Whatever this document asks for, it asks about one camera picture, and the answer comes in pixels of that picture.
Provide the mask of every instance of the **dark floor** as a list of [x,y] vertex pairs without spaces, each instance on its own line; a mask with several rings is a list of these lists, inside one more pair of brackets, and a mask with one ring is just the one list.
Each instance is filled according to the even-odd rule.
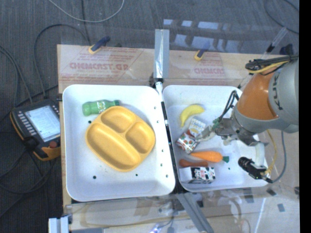
[[[86,20],[112,15],[122,2],[53,1]],[[46,232],[48,218],[62,215],[60,158],[42,162],[23,153],[8,117],[13,107],[30,104],[29,94],[42,100],[43,89],[56,100],[56,44],[90,45],[109,32],[109,46],[152,48],[154,30],[166,28],[173,50],[196,50],[203,38],[210,51],[261,54],[286,27],[272,53],[285,46],[287,53],[299,53],[299,0],[125,0],[117,15],[100,23],[70,18],[48,0],[0,0],[0,11],[1,233]]]

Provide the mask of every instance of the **yellow banana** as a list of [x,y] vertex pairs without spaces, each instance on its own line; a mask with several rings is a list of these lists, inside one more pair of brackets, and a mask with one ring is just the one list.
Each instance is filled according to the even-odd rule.
[[200,114],[202,112],[204,112],[205,110],[203,109],[202,106],[198,105],[198,104],[192,104],[189,105],[187,108],[185,108],[182,113],[180,114],[179,118],[181,121],[180,127],[183,127],[185,125],[186,120],[195,114]]

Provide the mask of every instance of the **yellow plate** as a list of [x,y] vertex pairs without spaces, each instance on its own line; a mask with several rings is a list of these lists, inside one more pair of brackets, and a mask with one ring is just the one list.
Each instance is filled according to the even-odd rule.
[[122,106],[108,108],[86,130],[88,147],[109,166],[123,172],[136,168],[155,142],[153,129]]

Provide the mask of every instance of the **green bottle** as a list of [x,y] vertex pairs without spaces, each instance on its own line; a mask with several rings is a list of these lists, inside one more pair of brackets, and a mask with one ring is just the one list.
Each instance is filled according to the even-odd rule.
[[111,106],[120,105],[118,100],[98,100],[94,102],[86,102],[82,105],[83,115],[89,116],[90,114],[100,114]]

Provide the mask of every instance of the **white cable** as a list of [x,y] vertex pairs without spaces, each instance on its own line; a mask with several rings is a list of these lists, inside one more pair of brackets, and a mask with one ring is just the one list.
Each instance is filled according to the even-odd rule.
[[117,13],[120,12],[120,10],[123,8],[123,5],[124,5],[124,1],[125,0],[122,0],[122,4],[121,4],[121,7],[116,11],[116,13],[114,13],[113,15],[103,19],[103,20],[99,20],[99,21],[89,21],[89,20],[83,20],[83,19],[79,19],[79,18],[76,18],[72,15],[70,15],[69,13],[67,13],[65,10],[63,10],[61,7],[59,7],[55,2],[53,2],[52,0],[49,0],[54,6],[56,6],[58,9],[60,9],[62,12],[64,12],[67,16],[75,19],[75,20],[78,20],[78,21],[82,21],[82,22],[93,22],[93,23],[97,23],[97,22],[104,22],[104,21],[107,21],[109,19],[111,19],[112,17],[114,17]]

